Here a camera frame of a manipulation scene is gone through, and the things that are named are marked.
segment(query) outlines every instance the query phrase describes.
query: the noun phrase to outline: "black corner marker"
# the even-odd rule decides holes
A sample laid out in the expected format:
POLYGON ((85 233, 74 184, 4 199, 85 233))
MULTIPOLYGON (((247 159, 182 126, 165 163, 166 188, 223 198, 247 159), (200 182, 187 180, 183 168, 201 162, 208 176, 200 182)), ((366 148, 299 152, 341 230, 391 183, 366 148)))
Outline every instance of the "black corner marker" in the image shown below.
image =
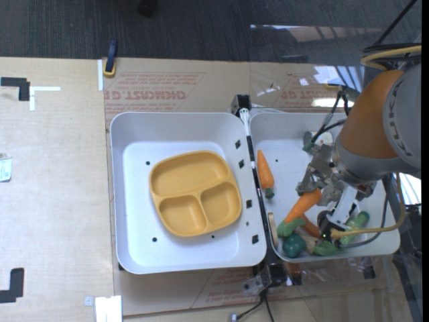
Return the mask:
POLYGON ((0 290, 0 303, 14 303, 24 292, 24 269, 14 268, 11 271, 9 290, 0 290))
POLYGON ((29 82, 26 78, 6 78, 0 79, 1 86, 19 87, 19 100, 29 101, 29 82))

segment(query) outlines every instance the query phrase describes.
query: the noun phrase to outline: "white container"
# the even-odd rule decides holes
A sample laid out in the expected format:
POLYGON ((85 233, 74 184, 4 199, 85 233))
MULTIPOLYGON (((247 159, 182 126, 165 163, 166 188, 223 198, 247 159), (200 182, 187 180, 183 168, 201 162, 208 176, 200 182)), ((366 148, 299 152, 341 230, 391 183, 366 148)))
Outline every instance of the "white container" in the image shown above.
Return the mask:
MULTIPOLYGON (((307 131, 316 131, 322 113, 259 113, 251 118, 253 149, 262 149, 275 178, 275 197, 264 200, 265 212, 272 212, 278 225, 298 199, 296 185, 311 161, 302 150, 307 131)), ((344 118, 336 115, 332 122, 344 118)), ((335 139, 339 132, 332 130, 335 139)), ((260 263, 267 251, 261 209, 251 170, 245 128, 231 113, 122 113, 111 123, 113 187, 117 257, 126 271, 134 274, 232 268, 260 263), (234 174, 242 200, 242 213, 233 224, 195 237, 170 233, 160 221, 149 191, 153 165, 171 156, 210 150, 221 155, 234 174)), ((385 191, 381 183, 373 195, 356 210, 368 211, 367 227, 379 227, 385 191)), ((316 224, 326 207, 307 213, 316 224)), ((395 220, 390 207, 385 225, 395 220)), ((360 235, 359 242, 373 234, 360 235)), ((392 254, 400 244, 397 230, 382 233, 366 246, 350 248, 333 256, 301 254, 288 258, 282 240, 275 249, 280 259, 309 262, 353 256, 392 254)))

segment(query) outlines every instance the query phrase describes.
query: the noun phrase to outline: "carrot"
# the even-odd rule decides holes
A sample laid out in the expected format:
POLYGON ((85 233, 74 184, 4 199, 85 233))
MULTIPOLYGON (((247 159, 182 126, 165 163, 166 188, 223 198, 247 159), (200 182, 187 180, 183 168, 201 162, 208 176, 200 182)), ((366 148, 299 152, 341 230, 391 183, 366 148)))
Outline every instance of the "carrot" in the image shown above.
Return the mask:
POLYGON ((288 215, 284 219, 284 223, 290 222, 295 218, 302 217, 303 214, 314 204, 316 204, 322 197, 322 191, 320 188, 315 189, 313 192, 304 192, 301 197, 289 211, 288 215))
POLYGON ((261 187, 265 191, 265 197, 267 199, 271 199, 274 197, 274 177, 268 166, 267 159, 265 159, 265 156, 260 149, 257 151, 257 173, 261 187))
POLYGON ((303 219, 306 220, 306 224, 303 225, 301 228, 304 229, 305 231, 307 231, 311 236, 317 237, 318 239, 320 239, 320 231, 319 228, 317 228, 317 226, 315 226, 306 216, 305 213, 302 214, 301 216, 303 219))

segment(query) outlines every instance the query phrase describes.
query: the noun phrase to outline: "caster wheel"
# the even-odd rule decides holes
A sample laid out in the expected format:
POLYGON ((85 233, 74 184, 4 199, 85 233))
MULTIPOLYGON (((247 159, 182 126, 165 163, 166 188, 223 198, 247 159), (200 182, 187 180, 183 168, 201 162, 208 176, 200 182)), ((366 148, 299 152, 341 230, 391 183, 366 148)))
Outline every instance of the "caster wheel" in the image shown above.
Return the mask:
POLYGON ((157 1, 154 0, 141 0, 137 10, 141 15, 145 17, 151 17, 154 14, 157 1))

